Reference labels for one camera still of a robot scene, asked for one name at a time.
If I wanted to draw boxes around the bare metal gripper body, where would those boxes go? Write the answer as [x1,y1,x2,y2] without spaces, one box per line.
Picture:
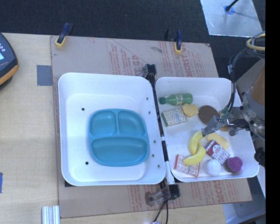
[224,106,266,140]

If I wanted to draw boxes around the brown biscuit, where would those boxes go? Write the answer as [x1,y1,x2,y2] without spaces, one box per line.
[198,105,220,126]

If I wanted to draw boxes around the yellow banana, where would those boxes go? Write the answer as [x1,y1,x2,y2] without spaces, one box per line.
[182,143,207,166]
[188,130,204,154]

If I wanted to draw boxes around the yellow biscuit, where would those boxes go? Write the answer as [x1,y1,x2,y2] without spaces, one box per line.
[182,103,199,117]

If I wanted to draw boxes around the red and white carton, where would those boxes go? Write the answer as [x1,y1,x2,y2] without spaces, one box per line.
[204,139,231,166]

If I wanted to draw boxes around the purple cupcake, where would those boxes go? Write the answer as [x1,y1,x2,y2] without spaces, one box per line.
[224,156,244,174]

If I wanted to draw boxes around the white plastic tray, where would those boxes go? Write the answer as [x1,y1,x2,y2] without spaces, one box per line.
[154,76,260,183]
[57,72,167,187]

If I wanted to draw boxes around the green and white carton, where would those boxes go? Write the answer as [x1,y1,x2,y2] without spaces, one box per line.
[161,108,188,127]

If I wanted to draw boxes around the white ball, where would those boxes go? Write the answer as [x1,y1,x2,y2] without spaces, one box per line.
[205,159,223,176]

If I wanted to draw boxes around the green bottle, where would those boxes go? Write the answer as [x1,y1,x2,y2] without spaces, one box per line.
[159,92,194,106]

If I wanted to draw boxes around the orange and white packet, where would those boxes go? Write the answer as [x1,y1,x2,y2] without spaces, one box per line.
[173,154,201,178]

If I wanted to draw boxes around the thin black and white rod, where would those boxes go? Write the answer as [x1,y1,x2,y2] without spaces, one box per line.
[147,75,176,185]

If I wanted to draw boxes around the blue divided plate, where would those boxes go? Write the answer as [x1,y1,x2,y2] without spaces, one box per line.
[88,108,150,168]

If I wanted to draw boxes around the brown cardboard board red print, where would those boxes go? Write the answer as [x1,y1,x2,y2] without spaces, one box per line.
[50,35,253,219]

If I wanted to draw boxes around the black cylinder on white bracket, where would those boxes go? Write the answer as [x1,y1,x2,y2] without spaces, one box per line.
[254,147,266,167]

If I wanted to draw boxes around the black block with thin wires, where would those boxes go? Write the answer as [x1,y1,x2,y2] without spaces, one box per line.
[141,63,157,79]
[168,183,181,200]

